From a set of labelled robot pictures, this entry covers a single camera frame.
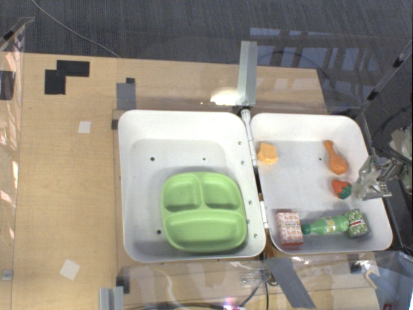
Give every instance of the green can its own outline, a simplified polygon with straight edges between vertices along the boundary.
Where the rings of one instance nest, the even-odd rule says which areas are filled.
[[[360,212],[360,209],[348,211],[347,213],[345,213],[345,216],[350,223],[348,228],[348,235],[351,238],[357,238],[368,233],[368,227],[363,215]]]

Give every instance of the green bottle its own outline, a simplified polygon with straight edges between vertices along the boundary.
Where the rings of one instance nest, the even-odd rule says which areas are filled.
[[[301,230],[303,234],[318,233],[330,234],[335,232],[345,232],[348,230],[349,222],[346,216],[340,214],[335,217],[322,217],[313,224],[303,224]]]

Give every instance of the wooden table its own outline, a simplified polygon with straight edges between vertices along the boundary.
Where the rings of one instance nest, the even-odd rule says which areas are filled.
[[[25,54],[24,58],[12,309],[97,309],[99,288],[113,287],[119,272],[111,129],[116,83],[135,78],[139,108],[210,110],[214,109],[209,103],[213,93],[236,88],[237,66],[42,54]],[[58,59],[89,61],[90,76],[67,77],[66,95],[45,95],[45,69],[56,69]],[[298,104],[309,105],[311,112],[325,112],[315,70],[259,67],[257,78],[257,101],[263,103],[258,105],[260,109],[272,103],[281,109],[281,103],[283,110],[294,110],[292,106]],[[91,122],[90,133],[78,133],[81,121]],[[67,259],[80,266],[74,280],[59,274]],[[338,263],[321,273],[306,269],[319,309],[344,303],[356,304],[358,309],[377,304],[364,279],[356,284],[357,289],[348,289],[355,285],[349,280],[345,256]],[[236,279],[237,293],[249,293],[239,286],[238,271],[225,274],[227,263],[219,264],[220,271],[209,269],[208,263],[199,265],[204,272],[209,270],[202,276],[205,286],[218,290],[224,282]],[[173,290],[184,298],[185,291],[179,286],[188,282],[177,270],[170,273]],[[149,280],[142,272],[147,272],[152,285],[168,287],[165,275],[153,280],[150,272],[154,271],[145,265],[135,263],[135,272],[142,274],[143,285]],[[317,274],[321,280],[314,280]],[[349,285],[338,284],[335,274],[346,277]],[[288,308],[279,287],[271,287],[270,292],[271,304]],[[262,293],[248,309],[264,307]]]

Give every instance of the white tray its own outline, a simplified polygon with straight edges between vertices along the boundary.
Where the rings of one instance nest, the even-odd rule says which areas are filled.
[[[273,243],[288,254],[350,253],[380,251],[392,243],[392,230],[383,200],[360,201],[353,196],[340,200],[332,190],[334,178],[354,183],[358,170],[368,157],[360,128],[343,116],[258,114],[251,121],[258,150],[264,141],[276,146],[277,163],[259,163],[259,176],[267,208]],[[323,141],[332,140],[349,169],[336,176],[328,168],[328,154]],[[276,226],[278,211],[297,211],[301,223],[323,216],[335,216],[358,208],[370,233],[360,238],[346,234],[304,236],[299,247],[282,247]]]
[[[124,245],[131,258],[140,262],[245,258],[263,250],[265,232],[248,140],[237,116],[131,110],[119,120],[119,149]],[[184,253],[168,243],[162,233],[161,190],[169,177],[190,171],[220,172],[237,182],[249,220],[242,246],[205,255]]]

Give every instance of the red strawberry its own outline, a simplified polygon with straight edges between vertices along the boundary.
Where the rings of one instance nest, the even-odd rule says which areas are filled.
[[[333,186],[334,192],[339,199],[344,200],[351,194],[352,186],[347,181],[333,180],[331,186]]]

